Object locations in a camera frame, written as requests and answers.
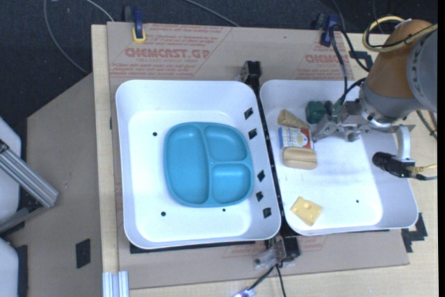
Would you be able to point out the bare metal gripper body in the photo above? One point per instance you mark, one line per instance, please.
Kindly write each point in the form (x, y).
(351, 116)

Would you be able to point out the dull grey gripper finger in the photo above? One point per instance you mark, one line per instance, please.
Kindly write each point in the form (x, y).
(352, 136)
(325, 130)

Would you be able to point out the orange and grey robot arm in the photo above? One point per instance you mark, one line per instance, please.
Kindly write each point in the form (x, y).
(389, 62)

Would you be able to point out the green broccoli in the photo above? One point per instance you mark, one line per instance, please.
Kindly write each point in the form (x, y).
(314, 111)

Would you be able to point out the white and red carton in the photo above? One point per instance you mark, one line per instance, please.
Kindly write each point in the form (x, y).
(293, 137)

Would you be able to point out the tan bread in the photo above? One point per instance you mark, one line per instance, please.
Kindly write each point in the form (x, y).
(299, 158)

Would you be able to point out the beige pizza slice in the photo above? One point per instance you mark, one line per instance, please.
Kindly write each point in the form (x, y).
(288, 119)

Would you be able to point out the white plastic tray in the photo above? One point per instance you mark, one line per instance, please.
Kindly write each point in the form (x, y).
(146, 163)
(347, 184)

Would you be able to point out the thin black and white rod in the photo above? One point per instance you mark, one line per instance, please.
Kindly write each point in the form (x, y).
(269, 149)

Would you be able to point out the yellow cheese wedge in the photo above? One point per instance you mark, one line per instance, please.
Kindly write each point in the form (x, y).
(306, 210)

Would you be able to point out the blue divided plate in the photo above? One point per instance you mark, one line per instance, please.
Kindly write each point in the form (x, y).
(187, 163)

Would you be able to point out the brown cardboard board red print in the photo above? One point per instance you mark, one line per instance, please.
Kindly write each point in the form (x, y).
(194, 52)

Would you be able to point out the black cylinder on white bracket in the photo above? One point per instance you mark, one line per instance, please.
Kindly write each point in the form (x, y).
(391, 163)

